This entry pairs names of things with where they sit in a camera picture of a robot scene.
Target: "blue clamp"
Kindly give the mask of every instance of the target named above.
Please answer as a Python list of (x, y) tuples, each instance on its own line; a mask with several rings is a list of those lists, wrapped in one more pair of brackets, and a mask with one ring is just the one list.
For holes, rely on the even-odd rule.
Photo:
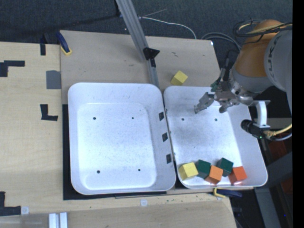
[(72, 53), (72, 50), (71, 50), (71, 48), (68, 47), (67, 42), (66, 42), (65, 38), (63, 37), (63, 35), (59, 31), (57, 31), (56, 37), (61, 45), (60, 49), (63, 51), (63, 53), (66, 56), (69, 56)]
[(215, 188), (213, 190), (213, 194), (214, 196), (217, 197), (232, 197), (232, 198), (241, 198), (243, 197), (243, 194), (241, 192), (238, 191), (232, 191), (232, 190), (228, 190), (228, 189), (219, 189), (219, 188)]

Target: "yellow cube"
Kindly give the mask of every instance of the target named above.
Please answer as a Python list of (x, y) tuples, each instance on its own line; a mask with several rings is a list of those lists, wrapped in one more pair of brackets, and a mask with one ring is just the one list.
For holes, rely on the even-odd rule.
[(183, 164), (179, 167), (179, 173), (182, 180), (190, 179), (199, 174), (194, 162)]
[(171, 84), (175, 85), (175, 86), (180, 86), (183, 83), (185, 83), (185, 81), (187, 80), (188, 76), (185, 75), (183, 72), (181, 72), (180, 70), (174, 75), (174, 77), (171, 80)]

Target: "wooden board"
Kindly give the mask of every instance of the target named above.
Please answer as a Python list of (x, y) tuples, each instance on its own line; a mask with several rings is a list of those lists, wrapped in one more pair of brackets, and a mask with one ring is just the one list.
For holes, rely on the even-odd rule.
[[(130, 35), (61, 31), (72, 54), (61, 53), (62, 103), (78, 82), (149, 83), (146, 61), (141, 61)], [(215, 51), (209, 40), (146, 37), (149, 47), (160, 50), (156, 70), (160, 89), (171, 86), (181, 70), (184, 86), (210, 86), (219, 76)]]
[(220, 201), (71, 212), (73, 228), (235, 228), (233, 214)]
[[(61, 90), (46, 84), (46, 71), (60, 71), (60, 47), (46, 45), (41, 56), (39, 44), (1, 42), (0, 62), (4, 60), (25, 61), (25, 67), (9, 67), (8, 77), (0, 78), (0, 190), (6, 192), (5, 206), (27, 206), (30, 214), (139, 207), (143, 197), (63, 201)], [(48, 104), (48, 114), (58, 120), (41, 120), (40, 104)], [(227, 208), (223, 212), (231, 214), (229, 199), (188, 192), (144, 198), (149, 205), (221, 202)]]

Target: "red cube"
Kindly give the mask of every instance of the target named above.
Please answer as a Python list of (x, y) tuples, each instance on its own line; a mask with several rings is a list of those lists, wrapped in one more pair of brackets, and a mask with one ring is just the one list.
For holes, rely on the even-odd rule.
[(235, 182), (245, 180), (247, 178), (246, 172), (243, 166), (233, 167), (232, 172), (228, 175), (231, 184)]

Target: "orange cube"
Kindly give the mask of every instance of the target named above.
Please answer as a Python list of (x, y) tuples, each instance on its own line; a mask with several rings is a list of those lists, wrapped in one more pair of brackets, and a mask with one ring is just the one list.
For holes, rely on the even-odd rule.
[(242, 181), (247, 178), (246, 172), (243, 166), (233, 167), (232, 172), (229, 174), (229, 180), (231, 184)]
[(211, 182), (213, 184), (218, 184), (220, 182), (220, 180), (222, 179), (223, 171), (224, 171), (223, 169), (221, 169), (215, 165), (211, 165), (210, 173), (205, 178), (205, 181)]

